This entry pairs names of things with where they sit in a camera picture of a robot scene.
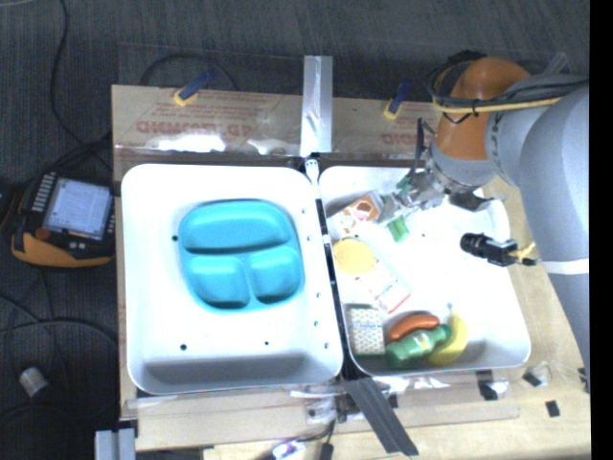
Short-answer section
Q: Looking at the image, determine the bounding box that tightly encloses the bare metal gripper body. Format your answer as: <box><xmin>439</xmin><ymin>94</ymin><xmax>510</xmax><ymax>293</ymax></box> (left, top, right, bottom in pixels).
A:
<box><xmin>396</xmin><ymin>166</ymin><xmax>452</xmax><ymax>211</ymax></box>

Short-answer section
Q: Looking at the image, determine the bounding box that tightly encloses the small green packet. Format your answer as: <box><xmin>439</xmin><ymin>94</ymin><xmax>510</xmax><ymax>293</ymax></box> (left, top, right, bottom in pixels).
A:
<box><xmin>386</xmin><ymin>218</ymin><xmax>411</xmax><ymax>243</ymax></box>

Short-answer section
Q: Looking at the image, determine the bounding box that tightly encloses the orange and white carton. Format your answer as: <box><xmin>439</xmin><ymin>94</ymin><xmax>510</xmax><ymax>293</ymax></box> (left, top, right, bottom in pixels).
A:
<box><xmin>337</xmin><ymin>190</ymin><xmax>387</xmax><ymax>239</ymax></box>

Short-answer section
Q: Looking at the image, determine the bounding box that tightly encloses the yellow round biscuit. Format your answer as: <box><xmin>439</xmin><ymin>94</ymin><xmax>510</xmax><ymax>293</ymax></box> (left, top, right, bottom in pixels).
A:
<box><xmin>332</xmin><ymin>237</ymin><xmax>376</xmax><ymax>276</ymax></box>

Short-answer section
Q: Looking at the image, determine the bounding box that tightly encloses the white carton with pink print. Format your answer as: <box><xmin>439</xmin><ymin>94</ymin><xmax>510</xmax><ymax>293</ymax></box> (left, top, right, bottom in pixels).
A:
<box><xmin>356</xmin><ymin>238</ymin><xmax>413</xmax><ymax>315</ymax></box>

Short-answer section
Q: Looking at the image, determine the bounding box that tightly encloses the white plastic tray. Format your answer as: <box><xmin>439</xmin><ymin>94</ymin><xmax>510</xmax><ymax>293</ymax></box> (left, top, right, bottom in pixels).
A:
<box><xmin>318</xmin><ymin>165</ymin><xmax>532</xmax><ymax>378</ymax></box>
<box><xmin>120</xmin><ymin>163</ymin><xmax>345</xmax><ymax>396</ymax></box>

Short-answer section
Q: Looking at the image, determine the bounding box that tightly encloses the orange sausage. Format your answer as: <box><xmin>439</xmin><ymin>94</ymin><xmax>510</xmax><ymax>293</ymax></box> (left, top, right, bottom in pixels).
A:
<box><xmin>386</xmin><ymin>311</ymin><xmax>441</xmax><ymax>344</ymax></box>

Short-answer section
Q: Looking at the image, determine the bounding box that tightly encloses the white and yellow patterned packet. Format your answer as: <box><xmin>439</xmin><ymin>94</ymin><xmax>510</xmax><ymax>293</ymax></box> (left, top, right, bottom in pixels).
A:
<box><xmin>345</xmin><ymin>304</ymin><xmax>387</xmax><ymax>357</ymax></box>

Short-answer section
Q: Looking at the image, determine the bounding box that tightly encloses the green plastic bottle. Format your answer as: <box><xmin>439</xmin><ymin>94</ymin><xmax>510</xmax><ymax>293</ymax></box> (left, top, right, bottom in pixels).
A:
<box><xmin>384</xmin><ymin>324</ymin><xmax>453</xmax><ymax>370</ymax></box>

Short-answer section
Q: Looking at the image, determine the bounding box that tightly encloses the yellow banana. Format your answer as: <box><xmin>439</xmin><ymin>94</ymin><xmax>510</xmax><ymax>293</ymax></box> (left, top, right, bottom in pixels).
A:
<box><xmin>427</xmin><ymin>304</ymin><xmax>469</xmax><ymax>367</ymax></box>

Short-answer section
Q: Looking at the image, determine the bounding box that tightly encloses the blue divided plate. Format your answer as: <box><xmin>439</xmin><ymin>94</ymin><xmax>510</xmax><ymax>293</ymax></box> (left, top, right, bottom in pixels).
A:
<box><xmin>176</xmin><ymin>198</ymin><xmax>307</xmax><ymax>313</ymax></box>

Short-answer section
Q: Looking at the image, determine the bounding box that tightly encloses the brown cardboard board red print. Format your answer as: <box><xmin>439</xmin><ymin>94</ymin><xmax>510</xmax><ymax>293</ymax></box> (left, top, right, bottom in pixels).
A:
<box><xmin>110</xmin><ymin>83</ymin><xmax>591</xmax><ymax>452</ymax></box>

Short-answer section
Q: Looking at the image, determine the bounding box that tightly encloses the small grey metal can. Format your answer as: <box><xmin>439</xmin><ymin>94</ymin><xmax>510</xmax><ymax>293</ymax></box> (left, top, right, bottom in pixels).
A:
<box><xmin>18</xmin><ymin>365</ymin><xmax>51</xmax><ymax>398</ymax></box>

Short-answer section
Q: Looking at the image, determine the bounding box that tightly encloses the black cylinder on white bracket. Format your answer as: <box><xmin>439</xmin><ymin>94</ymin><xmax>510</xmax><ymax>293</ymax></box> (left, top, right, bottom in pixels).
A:
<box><xmin>449</xmin><ymin>188</ymin><xmax>521</xmax><ymax>267</ymax></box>

